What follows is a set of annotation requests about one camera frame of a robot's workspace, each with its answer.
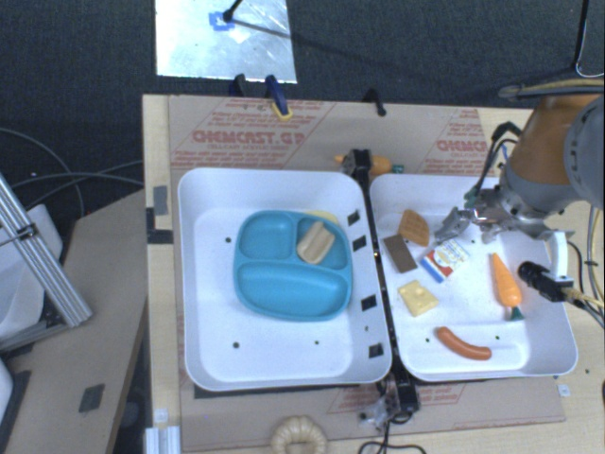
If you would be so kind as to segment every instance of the white container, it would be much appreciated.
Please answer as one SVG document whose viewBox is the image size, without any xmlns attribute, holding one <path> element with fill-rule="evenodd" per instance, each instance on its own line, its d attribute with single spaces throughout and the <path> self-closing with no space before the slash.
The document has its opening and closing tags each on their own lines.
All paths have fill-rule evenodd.
<svg viewBox="0 0 605 454">
<path fill-rule="evenodd" d="M 178 189 L 185 365 L 210 391 L 371 383 L 390 369 L 391 350 L 358 184 L 341 173 L 199 168 Z M 262 210 L 327 211 L 349 239 L 353 291 L 323 322 L 255 313 L 233 283 L 235 240 Z M 349 225 L 349 216 L 359 219 Z M 366 246 L 353 242 L 365 237 Z"/>
<path fill-rule="evenodd" d="M 27 212 L 50 252 L 59 257 L 61 237 L 44 205 Z M 0 228 L 0 242 L 9 239 Z M 42 314 L 44 289 L 13 243 L 0 247 L 0 340 L 36 324 Z"/>
<path fill-rule="evenodd" d="M 520 232 L 507 232 L 485 245 L 479 228 L 470 225 L 457 238 L 471 255 L 469 264 L 440 284 L 420 266 L 421 259 L 433 247 L 430 243 L 428 248 L 412 242 L 407 244 L 419 263 L 416 270 L 400 273 L 390 261 L 382 239 L 397 233 L 404 210 L 412 209 L 424 217 L 434 242 L 433 233 L 441 227 L 453 206 L 462 207 L 462 196 L 475 182 L 476 178 L 469 177 L 383 175 L 372 184 L 374 219 L 381 239 L 390 308 L 402 361 L 413 375 L 426 381 L 566 374 L 575 367 L 578 350 L 563 304 L 548 302 L 516 276 L 519 265 L 526 260 L 550 268 L 544 242 Z M 484 186 L 494 184 L 495 179 L 487 179 Z M 523 321 L 507 321 L 510 311 L 497 300 L 491 253 L 498 253 L 521 287 Z M 413 280 L 420 281 L 440 301 L 437 307 L 416 318 L 409 313 L 397 291 Z M 488 346 L 492 357 L 479 361 L 450 351 L 435 335 L 440 326 L 448 326 L 471 344 Z"/>
</svg>

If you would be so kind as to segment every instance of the brown cylinder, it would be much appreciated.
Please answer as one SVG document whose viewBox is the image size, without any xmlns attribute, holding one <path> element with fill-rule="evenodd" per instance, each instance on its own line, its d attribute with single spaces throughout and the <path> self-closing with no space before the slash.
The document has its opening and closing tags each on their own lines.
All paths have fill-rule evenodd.
<svg viewBox="0 0 605 454">
<path fill-rule="evenodd" d="M 535 183 L 569 184 L 563 165 L 563 146 L 578 113 L 598 95 L 547 96 L 529 117 L 510 167 Z"/>
</svg>

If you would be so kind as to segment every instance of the metal frame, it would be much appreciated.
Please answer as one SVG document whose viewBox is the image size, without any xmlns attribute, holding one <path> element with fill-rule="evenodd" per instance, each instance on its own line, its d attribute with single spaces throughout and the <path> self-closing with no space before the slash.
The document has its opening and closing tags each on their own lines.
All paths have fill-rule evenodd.
<svg viewBox="0 0 605 454">
<path fill-rule="evenodd" d="M 18 201 L 2 173 L 0 173 L 0 226 L 9 236 L 9 240 L 2 242 L 0 247 L 14 243 L 64 322 L 64 324 L 47 326 L 45 321 L 40 321 L 10 339 L 0 341 L 0 352 L 18 348 L 88 320 L 93 315 L 93 311 L 72 286 L 61 264 L 49 251 L 38 233 L 36 224 L 31 223 L 26 209 Z"/>
</svg>

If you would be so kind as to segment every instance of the toy sausage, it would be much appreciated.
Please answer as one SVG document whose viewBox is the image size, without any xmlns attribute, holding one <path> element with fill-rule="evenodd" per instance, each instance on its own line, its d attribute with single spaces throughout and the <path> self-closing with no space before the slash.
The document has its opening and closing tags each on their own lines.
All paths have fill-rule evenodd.
<svg viewBox="0 0 605 454">
<path fill-rule="evenodd" d="M 492 350 L 487 346 L 474 346 L 458 338 L 452 330 L 442 326 L 437 330 L 437 338 L 450 350 L 458 353 L 460 356 L 470 359 L 486 360 L 492 357 Z"/>
</svg>

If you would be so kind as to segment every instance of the beige ring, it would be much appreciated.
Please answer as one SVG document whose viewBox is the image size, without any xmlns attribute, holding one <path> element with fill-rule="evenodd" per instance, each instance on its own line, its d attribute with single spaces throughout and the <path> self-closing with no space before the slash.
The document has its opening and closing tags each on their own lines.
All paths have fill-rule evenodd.
<svg viewBox="0 0 605 454">
<path fill-rule="evenodd" d="M 275 429 L 271 438 L 273 454 L 286 454 L 290 444 L 309 443 L 314 447 L 313 454 L 325 454 L 328 441 L 321 428 L 306 416 L 289 417 Z"/>
</svg>

